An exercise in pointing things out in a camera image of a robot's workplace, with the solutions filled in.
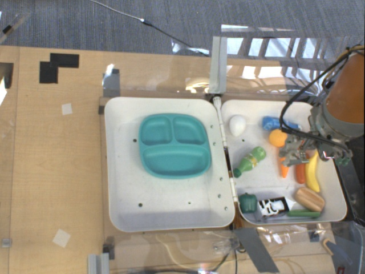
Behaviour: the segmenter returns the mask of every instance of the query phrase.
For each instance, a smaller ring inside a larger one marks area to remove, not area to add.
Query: blue object
[[[145,170],[160,178],[199,176],[211,163],[204,126],[189,115],[146,117],[139,128],[139,150]]]
[[[301,127],[297,124],[290,123],[289,121],[284,120],[284,122],[293,129],[300,129]],[[262,119],[262,128],[266,131],[272,131],[280,128],[279,118],[275,118],[272,116],[264,116]]]

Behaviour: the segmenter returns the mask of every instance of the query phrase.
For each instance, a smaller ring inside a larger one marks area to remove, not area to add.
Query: banana
[[[306,172],[306,184],[309,189],[312,189],[314,192],[319,192],[319,184],[317,181],[317,177],[315,172],[317,170],[317,161],[318,161],[318,151],[316,150],[315,154],[309,159],[309,162],[306,163],[305,172]]]

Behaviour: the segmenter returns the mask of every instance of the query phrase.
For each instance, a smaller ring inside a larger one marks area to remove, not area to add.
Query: green bottle
[[[242,158],[240,165],[233,170],[233,175],[239,178],[244,171],[252,170],[265,157],[266,151],[261,146],[255,147],[251,153]]]

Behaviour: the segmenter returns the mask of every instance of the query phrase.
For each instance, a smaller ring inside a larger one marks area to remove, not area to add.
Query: white paper square
[[[72,114],[72,105],[70,103],[65,103],[62,105],[62,115],[71,115]]]
[[[71,235],[62,229],[59,229],[53,238],[53,242],[62,248],[65,248]]]

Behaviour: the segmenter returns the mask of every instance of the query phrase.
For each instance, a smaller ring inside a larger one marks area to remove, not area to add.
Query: white wire
[[[114,8],[112,8],[112,7],[109,7],[108,5],[102,4],[101,2],[98,2],[98,1],[95,1],[95,0],[89,0],[89,1],[91,1],[91,2],[93,2],[93,3],[95,3],[95,4],[98,4],[98,5],[101,5],[101,6],[105,7],[105,8],[107,8],[107,9],[112,10],[112,11],[114,11],[114,12],[117,12],[117,13],[119,13],[119,14],[121,14],[121,15],[125,15],[125,16],[128,16],[128,17],[130,17],[130,18],[137,19],[137,20],[139,20],[140,22],[144,22],[144,19],[143,19],[143,18],[139,18],[139,17],[133,16],[133,15],[131,15],[131,14],[121,12],[121,11],[119,11],[119,10],[116,10],[116,9],[114,9]]]

